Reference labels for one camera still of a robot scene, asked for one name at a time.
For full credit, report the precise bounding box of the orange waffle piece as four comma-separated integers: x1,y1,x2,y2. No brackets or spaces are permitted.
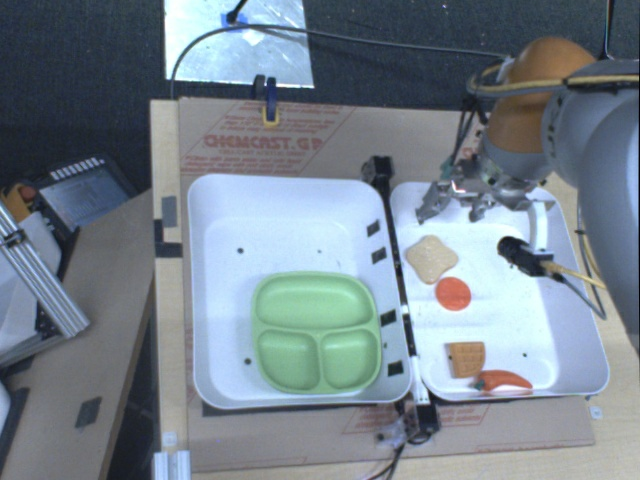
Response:
446,341,487,380

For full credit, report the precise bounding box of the white plastic tray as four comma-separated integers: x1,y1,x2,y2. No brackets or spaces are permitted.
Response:
389,181,611,402
187,173,414,411

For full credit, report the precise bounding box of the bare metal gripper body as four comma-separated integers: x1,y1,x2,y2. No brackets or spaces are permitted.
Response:
439,155,539,213

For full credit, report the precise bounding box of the orange round slice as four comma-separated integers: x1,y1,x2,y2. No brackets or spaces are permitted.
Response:
434,276,473,313

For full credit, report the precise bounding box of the thin black and white rod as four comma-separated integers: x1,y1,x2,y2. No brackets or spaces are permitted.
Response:
379,177,432,408

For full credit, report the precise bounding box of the black cylinder on white bracket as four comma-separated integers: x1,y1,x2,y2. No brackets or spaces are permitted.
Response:
496,201,556,277

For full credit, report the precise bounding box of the beige biscuit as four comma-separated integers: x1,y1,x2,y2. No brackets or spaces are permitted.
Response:
404,234,460,286

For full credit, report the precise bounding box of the green divided plate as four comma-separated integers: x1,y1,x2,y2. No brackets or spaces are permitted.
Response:
250,270,383,396

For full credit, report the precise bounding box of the orange carrot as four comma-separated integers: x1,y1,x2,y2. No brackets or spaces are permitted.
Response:
473,369,534,393

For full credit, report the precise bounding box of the brown cardboard board red print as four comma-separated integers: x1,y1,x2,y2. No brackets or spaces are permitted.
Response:
177,96,597,473

